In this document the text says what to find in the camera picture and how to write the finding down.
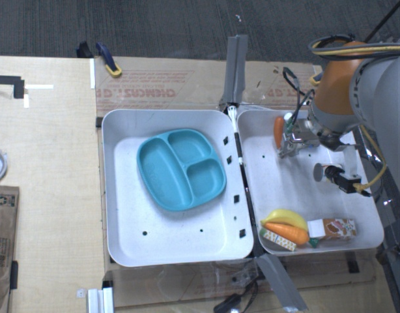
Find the blue plate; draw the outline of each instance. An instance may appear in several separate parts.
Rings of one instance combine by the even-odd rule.
[[[226,186],[213,146],[202,133],[188,128],[145,140],[137,151],[137,165],[151,196],[169,211],[204,204]]]

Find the wooden table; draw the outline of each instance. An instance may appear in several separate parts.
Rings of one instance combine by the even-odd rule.
[[[85,312],[83,294],[101,288],[104,247],[96,97],[88,59],[0,57],[0,75],[21,76],[29,107],[0,85],[0,149],[8,171],[0,185],[18,186],[14,259],[18,288],[10,311]],[[393,312],[382,267],[372,282],[301,291],[312,312]],[[210,312],[211,303],[174,303],[129,312]],[[273,293],[248,312],[284,312]]]

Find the yellow cable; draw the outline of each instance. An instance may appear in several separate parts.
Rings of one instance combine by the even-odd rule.
[[[378,174],[373,178],[373,180],[371,182],[368,182],[368,183],[366,183],[364,185],[361,184],[361,183],[354,183],[353,184],[354,188],[356,189],[356,192],[359,192],[359,193],[361,193],[361,191],[369,188],[371,185],[376,183],[381,178],[381,176],[384,174],[384,172],[387,169],[387,163],[385,162],[384,156],[382,155],[382,152],[379,149],[378,145],[374,142],[374,139],[372,139],[372,137],[369,135],[368,131],[365,129],[365,127],[363,125],[360,125],[360,128],[361,128],[361,131],[364,133],[365,137],[369,140],[371,145],[374,147],[375,151],[380,156],[381,161],[382,161],[382,168],[378,172]]]
[[[339,55],[346,53],[356,53],[356,52],[379,52],[379,51],[400,51],[400,46],[373,46],[369,48],[356,48],[356,49],[344,49],[344,50],[331,50],[331,51],[321,51],[313,52],[315,55]]]

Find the toy banana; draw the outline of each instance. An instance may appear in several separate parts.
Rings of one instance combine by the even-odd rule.
[[[275,209],[265,219],[261,220],[261,224],[264,225],[267,222],[277,222],[279,224],[288,224],[296,226],[308,231],[306,220],[298,213],[287,210],[287,209]]]

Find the food package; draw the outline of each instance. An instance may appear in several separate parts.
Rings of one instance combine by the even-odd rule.
[[[291,252],[294,252],[296,249],[297,245],[295,243],[287,240],[277,233],[267,230],[266,228],[261,228],[259,235],[265,239],[268,239],[269,241],[272,241],[273,243],[276,243],[279,246],[282,246],[283,248],[290,250]]]
[[[307,224],[311,238],[349,240],[356,236],[355,221],[353,219],[325,218],[312,220]]]

